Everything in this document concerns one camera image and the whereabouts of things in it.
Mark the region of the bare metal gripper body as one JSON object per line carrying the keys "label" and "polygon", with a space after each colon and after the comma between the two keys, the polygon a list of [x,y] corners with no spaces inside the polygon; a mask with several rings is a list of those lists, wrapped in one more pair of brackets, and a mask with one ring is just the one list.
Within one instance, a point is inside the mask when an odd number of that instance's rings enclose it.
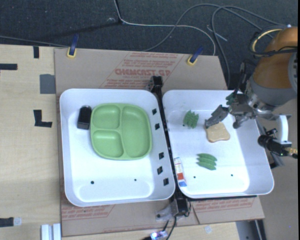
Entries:
{"label": "bare metal gripper body", "polygon": [[272,117],[272,106],[261,101],[255,94],[231,93],[228,96],[228,111],[236,121]]}

